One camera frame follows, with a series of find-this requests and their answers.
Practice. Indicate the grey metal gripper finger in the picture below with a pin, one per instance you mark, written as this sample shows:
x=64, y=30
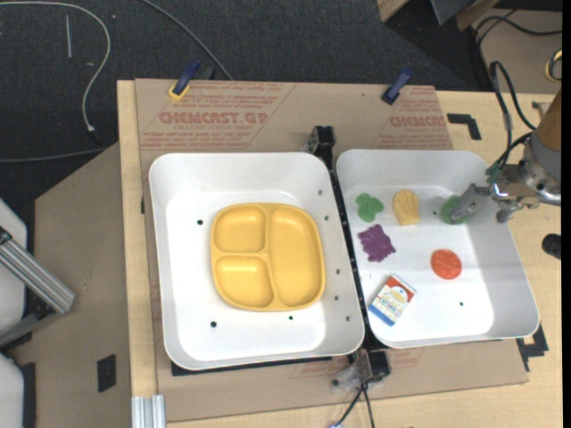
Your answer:
x=506, y=214
x=466, y=203

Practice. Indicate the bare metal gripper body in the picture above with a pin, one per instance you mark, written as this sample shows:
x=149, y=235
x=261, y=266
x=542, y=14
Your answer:
x=517, y=191

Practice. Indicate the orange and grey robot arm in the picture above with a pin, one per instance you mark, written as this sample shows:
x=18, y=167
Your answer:
x=549, y=125

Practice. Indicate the green round toy food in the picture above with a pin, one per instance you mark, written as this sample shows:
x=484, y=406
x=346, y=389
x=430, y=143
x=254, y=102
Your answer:
x=446, y=208

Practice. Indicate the yellow shell biscuit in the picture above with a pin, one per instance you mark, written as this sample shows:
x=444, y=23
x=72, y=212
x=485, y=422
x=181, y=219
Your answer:
x=406, y=207

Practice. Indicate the orange round toy food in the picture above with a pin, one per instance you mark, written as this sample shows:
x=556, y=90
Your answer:
x=446, y=264

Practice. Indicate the white plastic tray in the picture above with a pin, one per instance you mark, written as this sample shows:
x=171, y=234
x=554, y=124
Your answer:
x=490, y=283
x=187, y=257

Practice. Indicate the green toy broccoli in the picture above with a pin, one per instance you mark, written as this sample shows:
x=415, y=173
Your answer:
x=369, y=206

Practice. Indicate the purple toy grapes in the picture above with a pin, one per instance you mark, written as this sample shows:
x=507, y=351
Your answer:
x=377, y=243

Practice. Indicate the small printed carton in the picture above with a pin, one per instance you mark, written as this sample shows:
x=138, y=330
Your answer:
x=391, y=299

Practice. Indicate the thin black rod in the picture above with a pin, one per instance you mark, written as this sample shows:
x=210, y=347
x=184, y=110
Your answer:
x=350, y=257

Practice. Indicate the yellow divided plate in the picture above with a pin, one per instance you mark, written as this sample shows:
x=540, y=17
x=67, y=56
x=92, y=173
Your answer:
x=290, y=257

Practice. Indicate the brown cardboard board red print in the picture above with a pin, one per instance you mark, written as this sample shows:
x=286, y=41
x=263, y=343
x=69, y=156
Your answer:
x=250, y=118

